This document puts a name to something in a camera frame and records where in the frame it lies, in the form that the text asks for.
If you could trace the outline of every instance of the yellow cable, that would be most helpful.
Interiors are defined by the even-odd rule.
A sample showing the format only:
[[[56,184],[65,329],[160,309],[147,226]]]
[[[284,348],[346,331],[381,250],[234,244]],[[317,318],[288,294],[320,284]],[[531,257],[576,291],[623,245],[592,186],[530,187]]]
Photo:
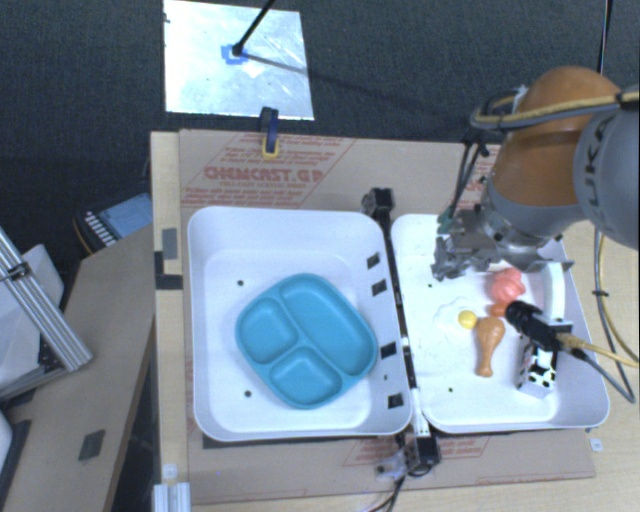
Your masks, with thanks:
[[[601,354],[609,359],[613,359],[614,361],[618,361],[621,364],[631,366],[632,368],[640,368],[640,364],[637,361],[632,361],[631,359],[627,359],[625,357],[619,356],[618,354],[614,354],[613,352],[599,347],[597,345],[592,345],[591,343],[587,343],[586,341],[570,334],[568,332],[562,332],[556,335],[558,341],[562,343],[567,348],[579,348],[582,350],[591,350],[598,354]]]
[[[603,267],[604,267],[604,241],[606,240],[606,237],[604,235],[602,235],[600,237],[600,248],[598,250],[598,272],[599,272],[599,281],[600,281],[600,289],[601,290],[605,290],[606,288],[604,287],[604,271],[603,271]],[[629,347],[629,345],[627,345],[625,343],[625,341],[622,339],[622,336],[620,335],[620,333],[618,332],[618,329],[616,329],[615,324],[613,323],[613,320],[611,318],[611,315],[609,314],[609,310],[605,304],[605,299],[606,297],[602,297],[602,310],[605,316],[605,319],[607,320],[607,324],[609,324],[609,329],[611,330],[611,333],[613,334],[613,337],[616,339],[616,341],[618,342],[618,344],[622,347],[622,349],[629,355],[629,357],[631,359],[633,359],[636,363],[639,361],[638,360],[638,356],[633,352],[633,350],[631,350],[631,348]]]
[[[640,93],[638,91],[625,92],[610,96],[599,96],[597,98],[586,98],[581,100],[566,101],[564,103],[557,103],[554,105],[548,105],[540,107],[534,110],[527,110],[526,112],[518,112],[516,114],[509,114],[506,116],[483,116],[475,115],[474,120],[478,123],[510,123],[514,121],[524,121],[528,119],[535,119],[537,117],[548,116],[551,114],[557,114],[560,112],[568,112],[571,110],[578,110],[582,108],[601,107],[605,105],[617,105],[624,103],[631,103],[640,100]]]

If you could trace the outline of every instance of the white tray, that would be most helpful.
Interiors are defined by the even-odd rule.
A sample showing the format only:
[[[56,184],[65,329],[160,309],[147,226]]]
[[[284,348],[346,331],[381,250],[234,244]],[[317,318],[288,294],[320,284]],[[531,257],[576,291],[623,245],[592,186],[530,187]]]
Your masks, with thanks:
[[[554,391],[544,399],[516,389],[524,342],[508,325],[496,348],[493,376],[475,374],[479,352],[473,331],[456,322],[458,308],[449,308],[452,322],[442,325],[434,317],[446,316],[447,305],[458,301],[478,316],[487,316],[492,300],[487,273],[467,271],[454,280],[438,282],[431,275],[437,222],[433,215],[405,215],[393,225],[404,311],[422,410],[436,428],[450,433],[498,432],[551,428],[593,427],[609,412],[602,377],[587,364],[566,353],[557,361]],[[560,243],[551,242],[542,254],[565,259]],[[521,300],[544,307],[539,274],[523,276],[527,292]],[[570,272],[565,273],[565,319],[573,332],[589,340],[589,332]]]
[[[383,435],[411,416],[395,301],[378,225],[352,212],[210,207],[188,226],[193,324],[194,412],[202,431],[221,441]],[[368,259],[379,263],[369,268]],[[317,274],[360,312],[380,347],[396,353],[335,401],[302,410],[285,404],[238,348],[244,307],[278,281]],[[372,286],[386,281],[375,296]],[[400,394],[402,405],[389,408]]]

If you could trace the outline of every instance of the blue tape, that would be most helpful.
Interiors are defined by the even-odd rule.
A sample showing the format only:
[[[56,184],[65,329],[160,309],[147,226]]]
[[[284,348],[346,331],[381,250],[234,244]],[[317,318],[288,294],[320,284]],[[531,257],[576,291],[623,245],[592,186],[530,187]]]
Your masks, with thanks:
[[[236,57],[232,52],[232,48],[233,48],[232,44],[225,44],[220,47],[220,53],[222,55],[222,58],[227,64],[235,66],[238,64],[244,64],[245,62],[249,61],[249,59],[245,56],[244,53],[241,53],[239,57]]]

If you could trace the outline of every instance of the cardboard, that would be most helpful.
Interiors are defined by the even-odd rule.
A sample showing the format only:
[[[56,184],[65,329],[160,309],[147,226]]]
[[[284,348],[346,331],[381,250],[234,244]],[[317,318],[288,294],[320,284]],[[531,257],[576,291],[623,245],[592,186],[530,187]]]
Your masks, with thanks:
[[[184,283],[182,290],[158,290],[156,294],[159,366],[167,366],[166,378],[174,379],[175,384],[163,384],[160,375],[164,386],[160,392],[163,481],[189,481],[192,503],[203,506],[386,491],[391,484],[376,480],[375,467],[397,450],[393,437],[220,444],[199,431],[193,420],[188,258],[186,237],[181,234],[190,216],[207,205],[354,211],[372,187],[394,189],[393,218],[411,212],[438,213],[451,197],[462,146],[281,135],[281,157],[263,160],[260,142],[253,133],[211,131],[156,134],[152,139],[156,148],[155,248],[162,252],[163,232],[171,230],[177,236],[180,254],[165,261],[165,267],[182,275]],[[490,163],[483,165],[488,169]],[[477,194],[474,187],[477,189],[472,183],[468,192]],[[184,311],[169,311],[168,305],[175,305],[178,296]],[[182,318],[184,339],[164,338],[162,329],[175,333]],[[169,368],[169,360],[183,360],[184,366]],[[180,410],[185,411],[184,423],[169,417]],[[440,446],[442,463],[428,477],[407,481],[407,488],[595,474],[580,430],[456,436],[443,438]]]

